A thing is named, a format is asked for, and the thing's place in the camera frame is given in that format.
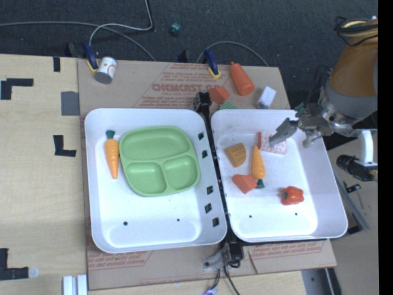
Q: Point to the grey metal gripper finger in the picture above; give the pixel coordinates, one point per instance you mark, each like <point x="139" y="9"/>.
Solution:
<point x="282" y="132"/>
<point x="310" y="137"/>

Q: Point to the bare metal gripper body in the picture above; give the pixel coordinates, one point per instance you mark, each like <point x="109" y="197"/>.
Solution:
<point x="322" y="120"/>

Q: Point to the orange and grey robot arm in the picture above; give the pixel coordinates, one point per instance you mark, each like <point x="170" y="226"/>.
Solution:
<point x="353" y="72"/>

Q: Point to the red and white packet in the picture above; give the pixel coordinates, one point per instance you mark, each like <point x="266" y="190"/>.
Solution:
<point x="279" y="148"/>

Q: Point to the white carton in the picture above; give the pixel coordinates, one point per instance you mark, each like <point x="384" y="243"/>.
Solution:
<point x="266" y="97"/>

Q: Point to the orange carrot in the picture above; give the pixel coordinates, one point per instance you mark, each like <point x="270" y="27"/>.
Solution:
<point x="112" y="154"/>
<point x="258" y="164"/>

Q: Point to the orange waffle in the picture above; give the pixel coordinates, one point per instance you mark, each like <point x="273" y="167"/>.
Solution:
<point x="236" y="155"/>

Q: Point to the green and white toy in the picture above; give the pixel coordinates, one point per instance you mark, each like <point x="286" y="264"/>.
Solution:
<point x="228" y="105"/>

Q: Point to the orange bell pepper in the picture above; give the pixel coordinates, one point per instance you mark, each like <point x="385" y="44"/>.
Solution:
<point x="291" y="195"/>

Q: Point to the orange wedge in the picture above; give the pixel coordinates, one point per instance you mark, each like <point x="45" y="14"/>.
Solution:
<point x="218" y="94"/>
<point x="244" y="182"/>

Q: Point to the orange bottle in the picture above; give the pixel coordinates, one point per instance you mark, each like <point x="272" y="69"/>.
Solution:
<point x="242" y="80"/>

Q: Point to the thin black rod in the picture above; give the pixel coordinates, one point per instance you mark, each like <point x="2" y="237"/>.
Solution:
<point x="218" y="171"/>

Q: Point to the white plastic tray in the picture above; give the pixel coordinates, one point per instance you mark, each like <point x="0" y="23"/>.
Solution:
<point x="153" y="220"/>
<point x="276" y="220"/>

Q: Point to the green divided plate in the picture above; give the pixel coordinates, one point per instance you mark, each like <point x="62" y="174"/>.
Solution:
<point x="153" y="146"/>

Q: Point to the dark green round toy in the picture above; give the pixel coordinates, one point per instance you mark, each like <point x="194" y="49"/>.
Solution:
<point x="175" y="29"/>

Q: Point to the brown cardboard board, red print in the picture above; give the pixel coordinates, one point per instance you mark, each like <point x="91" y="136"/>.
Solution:
<point x="122" y="94"/>

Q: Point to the white can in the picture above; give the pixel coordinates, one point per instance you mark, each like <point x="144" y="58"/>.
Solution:
<point x="107" y="69"/>

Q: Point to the black cylinder on white bracket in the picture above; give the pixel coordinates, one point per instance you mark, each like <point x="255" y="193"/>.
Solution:
<point x="353" y="164"/>

